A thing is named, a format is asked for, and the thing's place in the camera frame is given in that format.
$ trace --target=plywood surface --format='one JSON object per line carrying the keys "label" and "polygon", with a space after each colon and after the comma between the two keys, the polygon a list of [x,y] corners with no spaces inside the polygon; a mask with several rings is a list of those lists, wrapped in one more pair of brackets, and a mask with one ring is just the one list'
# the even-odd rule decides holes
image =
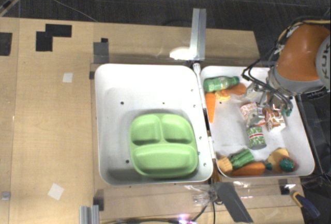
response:
{"label": "plywood surface", "polygon": [[[72,25],[72,37],[55,37],[53,52],[36,52],[36,31],[44,31],[46,23]],[[78,223],[79,207],[91,206],[94,184],[107,189],[107,197],[118,205],[113,210],[124,217],[131,206],[135,208],[132,212],[139,216],[155,212],[148,209],[148,196],[143,198],[142,194],[146,192],[142,189],[133,187],[127,191],[94,182],[93,114],[88,78],[93,42],[108,38],[110,55],[167,57],[171,49],[189,46],[190,29],[0,18],[0,32],[5,30],[14,34],[11,55],[0,57],[0,84],[7,87],[0,90],[0,191],[10,188],[11,200],[0,201],[0,222]],[[258,57],[252,32],[207,30],[206,39],[207,56],[237,59],[246,56],[252,60]],[[63,82],[65,73],[73,74],[71,83]],[[6,100],[13,104],[4,104]],[[53,183],[64,189],[59,200],[48,196]],[[162,196],[167,192],[166,187],[154,188],[156,190],[150,194]],[[178,195],[178,192],[168,193],[170,197],[173,193],[173,198]],[[191,194],[186,195],[190,201],[184,209],[195,214],[199,208],[193,207]],[[282,223],[282,212],[300,223],[302,216],[293,202],[284,202],[285,198],[277,200],[278,197],[273,191],[265,198],[271,201],[267,211],[256,210],[254,207],[265,201],[261,195],[259,202],[249,206],[253,219],[258,220],[259,215],[270,212]],[[281,203],[286,206],[278,211]],[[218,219],[231,223],[227,212],[221,208],[217,210],[220,211]],[[211,221],[212,215],[207,210],[201,223]]]}

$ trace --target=metal bracket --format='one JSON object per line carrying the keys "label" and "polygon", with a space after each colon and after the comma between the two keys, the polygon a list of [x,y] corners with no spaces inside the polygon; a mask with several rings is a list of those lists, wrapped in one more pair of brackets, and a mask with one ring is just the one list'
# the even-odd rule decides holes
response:
{"label": "metal bracket", "polygon": [[0,7],[0,17],[4,16],[20,0],[7,0]]}
{"label": "metal bracket", "polygon": [[93,205],[91,207],[81,206],[79,209],[79,223],[80,224],[99,224],[99,206]]}
{"label": "metal bracket", "polygon": [[192,60],[203,61],[206,49],[206,9],[193,9],[190,54]]}

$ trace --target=white square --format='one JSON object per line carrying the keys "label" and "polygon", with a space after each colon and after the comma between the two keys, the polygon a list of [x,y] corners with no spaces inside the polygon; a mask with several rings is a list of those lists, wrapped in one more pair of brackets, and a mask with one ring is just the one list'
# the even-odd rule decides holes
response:
{"label": "white square", "polygon": [[56,200],[60,200],[63,191],[64,189],[60,185],[53,183],[48,195]]}
{"label": "white square", "polygon": [[73,73],[64,73],[62,82],[72,82]]}

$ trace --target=can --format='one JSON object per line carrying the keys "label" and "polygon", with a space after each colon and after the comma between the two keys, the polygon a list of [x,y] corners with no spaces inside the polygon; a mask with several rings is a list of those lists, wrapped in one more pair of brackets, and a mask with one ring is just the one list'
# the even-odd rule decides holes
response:
{"label": "can", "polygon": [[250,127],[247,129],[247,135],[249,138],[250,148],[252,150],[260,150],[267,147],[265,144],[262,127]]}

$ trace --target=wooden table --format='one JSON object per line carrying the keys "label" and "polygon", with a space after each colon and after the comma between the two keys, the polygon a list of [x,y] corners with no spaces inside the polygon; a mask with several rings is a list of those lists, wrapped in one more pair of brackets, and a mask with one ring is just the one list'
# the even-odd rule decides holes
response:
{"label": "wooden table", "polygon": [[[72,25],[72,36],[54,37],[53,52],[36,52],[36,32],[44,32],[47,23]],[[89,79],[93,42],[108,38],[115,59],[143,57],[149,61],[169,57],[173,48],[189,46],[190,31],[181,27],[0,18],[0,32],[12,33],[10,56],[0,56],[0,192],[11,192],[9,201],[0,200],[0,223],[79,223],[79,207],[92,205],[98,185]],[[208,29],[206,57],[237,65],[255,60],[259,53],[253,32]],[[65,73],[73,74],[72,82],[63,82]],[[302,192],[298,178],[288,182]],[[53,183],[64,189],[59,200],[48,195]],[[256,223],[303,223],[299,207],[289,196],[280,195],[277,180],[256,180],[251,186],[256,196],[243,202]],[[126,212],[134,212],[141,217],[155,212],[149,211],[150,205],[140,195],[133,195],[141,194],[138,187],[128,188],[105,186],[115,206],[108,213],[100,212],[101,219],[116,217],[115,213],[126,217]],[[165,187],[152,187],[150,194],[160,188]],[[193,206],[191,197],[181,203],[186,203],[192,216],[201,209]],[[224,206],[216,206],[216,211],[219,221],[233,223]],[[212,222],[208,207],[199,223]]]}

